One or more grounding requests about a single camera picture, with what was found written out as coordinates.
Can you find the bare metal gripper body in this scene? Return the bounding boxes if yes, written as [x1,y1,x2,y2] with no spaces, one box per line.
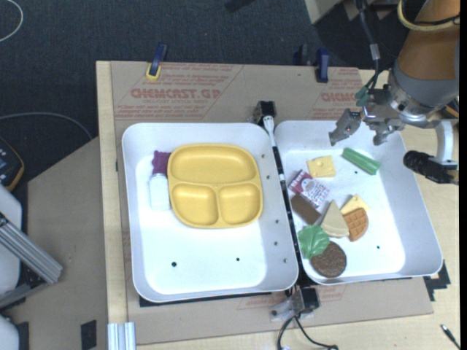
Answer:
[360,85,443,131]

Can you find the green celery stick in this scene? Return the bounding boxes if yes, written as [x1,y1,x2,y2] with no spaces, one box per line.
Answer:
[341,147,382,176]

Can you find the yellow cheese wedge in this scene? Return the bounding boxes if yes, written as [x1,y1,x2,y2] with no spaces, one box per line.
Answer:
[306,155,337,179]
[339,193,371,217]

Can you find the red and white packet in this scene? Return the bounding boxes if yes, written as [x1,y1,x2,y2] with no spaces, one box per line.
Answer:
[287,169,331,209]

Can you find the thin black and white rod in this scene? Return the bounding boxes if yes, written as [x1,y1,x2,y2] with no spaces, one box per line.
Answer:
[263,115,304,288]

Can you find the white plastic tray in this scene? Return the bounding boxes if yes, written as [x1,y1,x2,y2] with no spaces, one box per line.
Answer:
[273,120,444,286]
[121,122,300,303]

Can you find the brown chocolate bar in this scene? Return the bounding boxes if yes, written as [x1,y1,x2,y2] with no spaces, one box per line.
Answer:
[290,193,323,227]

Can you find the beige wedge slice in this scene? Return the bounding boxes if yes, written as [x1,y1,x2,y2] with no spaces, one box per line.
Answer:
[320,199,351,239]

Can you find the orange waffle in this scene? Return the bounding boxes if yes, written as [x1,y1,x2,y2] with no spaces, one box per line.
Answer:
[342,209,370,243]

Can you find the green lettuce leaf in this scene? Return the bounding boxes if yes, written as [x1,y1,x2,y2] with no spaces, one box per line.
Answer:
[296,225,331,260]

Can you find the brown cardboard board red print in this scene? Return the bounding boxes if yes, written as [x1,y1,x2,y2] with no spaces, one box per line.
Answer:
[109,61,435,346]

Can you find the brown burger patty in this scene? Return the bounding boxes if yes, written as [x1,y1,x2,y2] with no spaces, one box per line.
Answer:
[310,241,348,279]

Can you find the yellow divided plate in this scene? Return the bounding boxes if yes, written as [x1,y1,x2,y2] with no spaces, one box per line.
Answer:
[166,143,264,230]

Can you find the white plastic bottle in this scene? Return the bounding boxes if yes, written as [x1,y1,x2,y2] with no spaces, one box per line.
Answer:
[148,172,172,212]

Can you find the black cylinder on white bracket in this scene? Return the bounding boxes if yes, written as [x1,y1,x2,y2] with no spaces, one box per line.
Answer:
[402,119,460,185]

